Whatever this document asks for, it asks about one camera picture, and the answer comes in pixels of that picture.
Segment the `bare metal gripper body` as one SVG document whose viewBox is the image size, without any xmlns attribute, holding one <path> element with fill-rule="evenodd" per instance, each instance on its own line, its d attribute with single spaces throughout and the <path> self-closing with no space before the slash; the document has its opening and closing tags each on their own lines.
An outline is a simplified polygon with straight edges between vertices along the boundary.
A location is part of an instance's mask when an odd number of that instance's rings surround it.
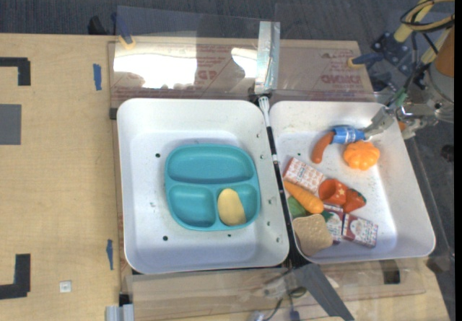
<svg viewBox="0 0 462 321">
<path fill-rule="evenodd" d="M 408 127 L 424 128 L 437 123 L 454 123 L 454 104 L 445 100 L 411 102 L 406 99 L 396 110 L 397 118 Z"/>
</svg>

